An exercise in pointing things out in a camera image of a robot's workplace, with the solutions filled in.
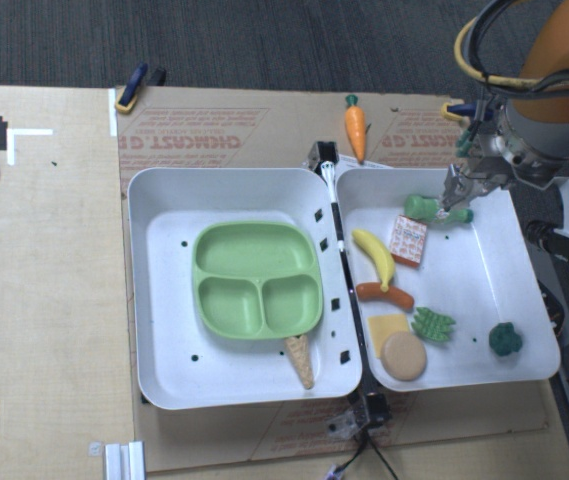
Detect yellow cheese slice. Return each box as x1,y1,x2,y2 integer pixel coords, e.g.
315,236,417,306
366,313,411,360

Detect green bottle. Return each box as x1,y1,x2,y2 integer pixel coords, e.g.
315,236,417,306
403,193,475,227

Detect orange and white carton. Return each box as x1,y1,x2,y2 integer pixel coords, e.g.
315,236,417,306
388,214,429,270

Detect tan ice cream cone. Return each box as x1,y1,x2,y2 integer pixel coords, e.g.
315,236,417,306
283,334,316,391

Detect green broccoli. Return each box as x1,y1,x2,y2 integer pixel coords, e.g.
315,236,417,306
488,321,524,357

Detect white plastic tray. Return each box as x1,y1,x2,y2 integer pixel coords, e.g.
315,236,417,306
336,167,562,393
126,167,364,411

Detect yellow banana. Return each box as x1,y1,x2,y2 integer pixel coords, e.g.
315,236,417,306
351,228,396,293

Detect green divided plate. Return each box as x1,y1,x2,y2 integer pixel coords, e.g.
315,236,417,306
192,220,325,342

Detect tan round biscuit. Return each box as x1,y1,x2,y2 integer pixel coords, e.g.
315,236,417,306
380,330,428,382

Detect orange sausage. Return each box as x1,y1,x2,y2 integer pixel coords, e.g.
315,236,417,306
355,281,416,312

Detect green pea pods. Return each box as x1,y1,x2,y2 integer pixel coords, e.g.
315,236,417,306
410,306,457,343

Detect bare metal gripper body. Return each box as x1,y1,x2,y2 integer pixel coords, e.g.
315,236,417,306
444,132,521,200

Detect orange carrot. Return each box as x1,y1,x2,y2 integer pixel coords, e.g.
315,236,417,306
344,94,369,165

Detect brown cardboard board red print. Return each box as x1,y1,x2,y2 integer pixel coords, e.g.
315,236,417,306
115,86,563,474

